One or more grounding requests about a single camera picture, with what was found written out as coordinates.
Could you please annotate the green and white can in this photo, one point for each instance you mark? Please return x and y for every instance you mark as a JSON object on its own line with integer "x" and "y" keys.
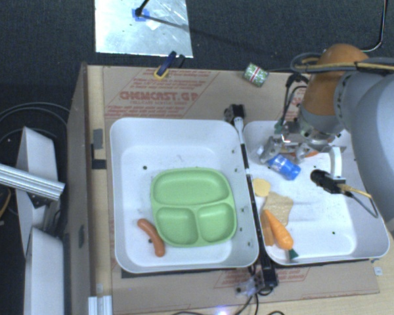
{"x": 256, "y": 74}

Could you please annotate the black cylinder on white bracket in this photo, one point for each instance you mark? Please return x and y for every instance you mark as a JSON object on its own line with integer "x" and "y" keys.
{"x": 325, "y": 180}

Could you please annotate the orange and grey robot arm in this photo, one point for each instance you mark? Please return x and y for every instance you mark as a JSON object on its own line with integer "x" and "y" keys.
{"x": 364, "y": 110}

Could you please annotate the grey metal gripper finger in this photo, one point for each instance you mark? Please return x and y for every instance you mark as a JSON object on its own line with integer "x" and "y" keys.
{"x": 299, "y": 154}
{"x": 266, "y": 153}

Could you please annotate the orange sausage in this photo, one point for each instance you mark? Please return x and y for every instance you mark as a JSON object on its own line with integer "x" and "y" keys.
{"x": 152, "y": 236}

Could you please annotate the orange carrot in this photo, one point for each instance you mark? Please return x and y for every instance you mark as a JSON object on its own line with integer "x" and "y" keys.
{"x": 280, "y": 233}

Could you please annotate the yellow round biscuit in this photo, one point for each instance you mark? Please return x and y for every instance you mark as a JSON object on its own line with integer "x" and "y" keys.
{"x": 261, "y": 187}

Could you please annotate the green divided plate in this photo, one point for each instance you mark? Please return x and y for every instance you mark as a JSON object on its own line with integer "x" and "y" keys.
{"x": 190, "y": 189}

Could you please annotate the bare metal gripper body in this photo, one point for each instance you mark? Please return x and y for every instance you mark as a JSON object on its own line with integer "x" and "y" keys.
{"x": 293, "y": 139}

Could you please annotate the tan bread slice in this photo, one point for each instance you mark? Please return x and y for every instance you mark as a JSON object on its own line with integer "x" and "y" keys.
{"x": 279, "y": 205}

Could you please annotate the white plastic tray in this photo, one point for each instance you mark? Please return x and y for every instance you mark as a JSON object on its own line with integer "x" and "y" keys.
{"x": 134, "y": 162}
{"x": 321, "y": 222}

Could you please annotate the blue can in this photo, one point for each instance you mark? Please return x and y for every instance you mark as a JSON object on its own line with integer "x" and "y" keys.
{"x": 285, "y": 168}

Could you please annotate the thin black and white rod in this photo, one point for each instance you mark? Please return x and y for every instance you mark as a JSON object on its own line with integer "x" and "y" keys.
{"x": 245, "y": 157}

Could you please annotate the brown cardboard board, red print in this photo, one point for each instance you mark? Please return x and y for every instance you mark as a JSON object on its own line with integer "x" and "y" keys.
{"x": 170, "y": 97}

